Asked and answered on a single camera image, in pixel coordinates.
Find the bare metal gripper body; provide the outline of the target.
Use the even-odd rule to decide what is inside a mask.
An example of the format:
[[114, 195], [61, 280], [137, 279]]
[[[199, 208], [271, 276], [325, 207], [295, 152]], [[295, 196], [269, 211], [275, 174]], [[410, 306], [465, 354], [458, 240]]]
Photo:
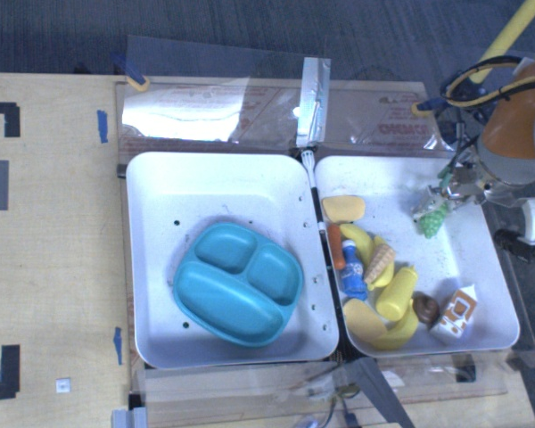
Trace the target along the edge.
[[507, 183], [482, 167], [457, 167], [443, 186], [443, 197], [455, 204], [492, 202], [514, 207], [523, 185]]

